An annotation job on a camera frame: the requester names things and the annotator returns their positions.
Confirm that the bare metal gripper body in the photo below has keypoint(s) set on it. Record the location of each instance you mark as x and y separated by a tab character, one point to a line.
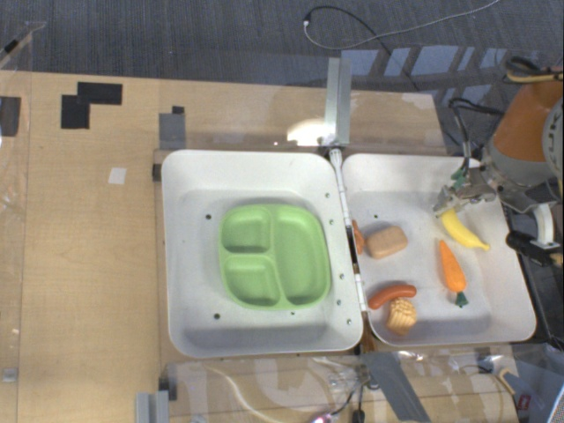
473	190

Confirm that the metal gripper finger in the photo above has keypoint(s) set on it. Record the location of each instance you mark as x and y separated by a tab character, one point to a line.
459	206
440	205

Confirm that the red sausage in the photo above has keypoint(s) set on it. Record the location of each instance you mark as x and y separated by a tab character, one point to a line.
390	294

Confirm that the yellow ribbed toy food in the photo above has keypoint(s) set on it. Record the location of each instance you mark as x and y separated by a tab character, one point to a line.
402	317

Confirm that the green divided plate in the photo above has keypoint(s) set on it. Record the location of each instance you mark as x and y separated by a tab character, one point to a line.
299	254

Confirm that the orange toy food piece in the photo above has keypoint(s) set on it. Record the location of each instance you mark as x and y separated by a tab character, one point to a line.
358	238

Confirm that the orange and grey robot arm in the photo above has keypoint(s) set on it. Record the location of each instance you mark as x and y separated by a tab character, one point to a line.
522	121

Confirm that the orange carrot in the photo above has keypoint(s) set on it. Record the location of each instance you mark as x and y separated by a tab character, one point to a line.
451	269

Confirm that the pale wood board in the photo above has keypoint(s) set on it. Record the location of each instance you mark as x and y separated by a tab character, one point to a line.
264	113

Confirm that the yellow banana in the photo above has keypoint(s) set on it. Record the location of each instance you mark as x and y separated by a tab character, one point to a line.
460	232

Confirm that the white plastic tray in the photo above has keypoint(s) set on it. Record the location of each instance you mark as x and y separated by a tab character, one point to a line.
194	258
498	289

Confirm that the tan bread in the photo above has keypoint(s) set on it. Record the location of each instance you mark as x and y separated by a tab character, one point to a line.
387	242

